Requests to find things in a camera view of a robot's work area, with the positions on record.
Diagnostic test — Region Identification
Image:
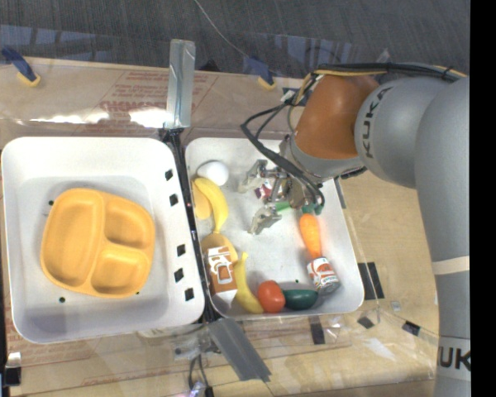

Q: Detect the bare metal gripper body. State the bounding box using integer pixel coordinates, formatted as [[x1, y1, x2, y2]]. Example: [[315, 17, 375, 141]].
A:
[[267, 166, 326, 212]]

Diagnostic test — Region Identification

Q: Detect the white egg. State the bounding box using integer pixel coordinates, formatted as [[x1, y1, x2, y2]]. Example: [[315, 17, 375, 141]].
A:
[[196, 160, 231, 187]]

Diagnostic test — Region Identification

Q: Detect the white plastic tray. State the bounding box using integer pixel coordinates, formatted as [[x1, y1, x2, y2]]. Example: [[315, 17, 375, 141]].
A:
[[0, 136, 206, 344], [184, 137, 365, 321]]

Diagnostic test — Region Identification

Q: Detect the yellow banana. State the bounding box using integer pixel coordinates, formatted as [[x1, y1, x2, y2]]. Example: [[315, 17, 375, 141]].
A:
[[193, 176, 230, 235], [232, 251, 265, 315]]

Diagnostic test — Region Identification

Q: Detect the orange carrot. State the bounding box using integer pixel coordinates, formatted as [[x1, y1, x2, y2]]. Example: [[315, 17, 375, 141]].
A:
[[298, 207, 324, 261]]

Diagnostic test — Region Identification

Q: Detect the brown and white carton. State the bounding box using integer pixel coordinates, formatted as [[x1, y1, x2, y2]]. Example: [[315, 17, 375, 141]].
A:
[[206, 246, 239, 306]]

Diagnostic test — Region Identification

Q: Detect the red tomato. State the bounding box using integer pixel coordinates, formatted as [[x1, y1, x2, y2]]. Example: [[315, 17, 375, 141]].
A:
[[256, 280, 287, 314]]

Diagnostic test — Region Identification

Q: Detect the red and white can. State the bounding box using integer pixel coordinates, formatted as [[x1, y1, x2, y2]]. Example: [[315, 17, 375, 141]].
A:
[[306, 256, 341, 295]]

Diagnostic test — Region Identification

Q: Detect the brown cardboard board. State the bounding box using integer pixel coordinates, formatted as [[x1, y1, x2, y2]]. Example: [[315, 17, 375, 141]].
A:
[[0, 55, 440, 397]]

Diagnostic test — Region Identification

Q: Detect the dark green avocado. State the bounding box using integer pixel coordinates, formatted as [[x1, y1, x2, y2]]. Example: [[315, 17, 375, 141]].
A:
[[282, 288, 320, 311]]

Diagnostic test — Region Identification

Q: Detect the orange divided plate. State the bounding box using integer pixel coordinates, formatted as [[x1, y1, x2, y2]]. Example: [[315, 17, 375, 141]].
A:
[[39, 187, 157, 300]]

